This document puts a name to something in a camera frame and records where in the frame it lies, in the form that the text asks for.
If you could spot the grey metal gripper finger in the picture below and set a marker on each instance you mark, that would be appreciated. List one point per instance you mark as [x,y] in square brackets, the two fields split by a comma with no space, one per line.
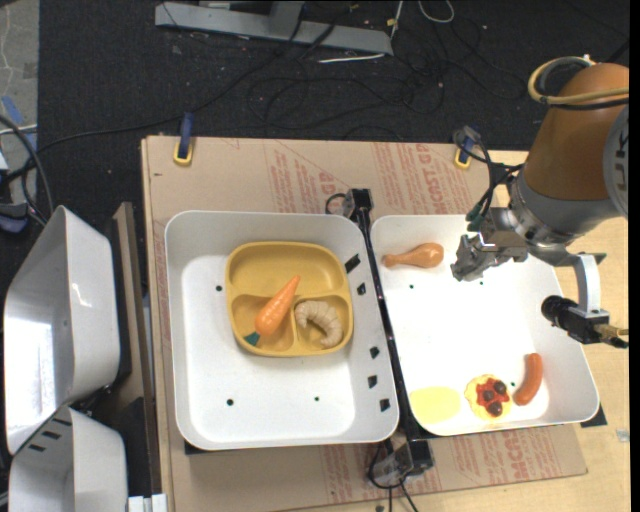
[475,272]
[465,255]

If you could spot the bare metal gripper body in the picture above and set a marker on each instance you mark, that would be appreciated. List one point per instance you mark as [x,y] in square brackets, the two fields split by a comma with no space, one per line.
[502,240]

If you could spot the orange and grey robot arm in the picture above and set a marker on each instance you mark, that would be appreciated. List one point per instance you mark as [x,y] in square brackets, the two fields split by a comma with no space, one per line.
[570,145]

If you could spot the orange chicken drumstick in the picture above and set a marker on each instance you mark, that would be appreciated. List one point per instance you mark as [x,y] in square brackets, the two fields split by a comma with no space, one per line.
[422,255]

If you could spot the orange sausage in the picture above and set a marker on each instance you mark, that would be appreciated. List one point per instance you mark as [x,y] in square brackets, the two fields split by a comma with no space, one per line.
[531,382]

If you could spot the small yellow pizza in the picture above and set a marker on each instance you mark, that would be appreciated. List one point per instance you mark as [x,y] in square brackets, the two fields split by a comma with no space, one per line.
[487,397]

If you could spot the pale yellow flat oval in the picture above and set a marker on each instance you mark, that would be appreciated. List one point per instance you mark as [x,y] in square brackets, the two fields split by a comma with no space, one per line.
[434,405]

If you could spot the beige croissant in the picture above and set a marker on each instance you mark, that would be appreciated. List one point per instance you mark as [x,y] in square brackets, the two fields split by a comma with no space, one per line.
[325,320]

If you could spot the yellow divided plate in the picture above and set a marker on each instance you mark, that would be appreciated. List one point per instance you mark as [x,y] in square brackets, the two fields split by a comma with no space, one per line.
[270,265]

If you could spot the orange carrot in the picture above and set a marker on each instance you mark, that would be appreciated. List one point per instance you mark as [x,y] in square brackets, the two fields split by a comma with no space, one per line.
[275,310]

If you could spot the brown cardboard board red print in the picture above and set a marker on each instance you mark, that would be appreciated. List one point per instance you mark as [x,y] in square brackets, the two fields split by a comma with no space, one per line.
[225,172]

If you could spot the black cylinder on white bracket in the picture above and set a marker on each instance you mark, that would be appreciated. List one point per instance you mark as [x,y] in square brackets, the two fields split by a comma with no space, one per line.
[575,317]

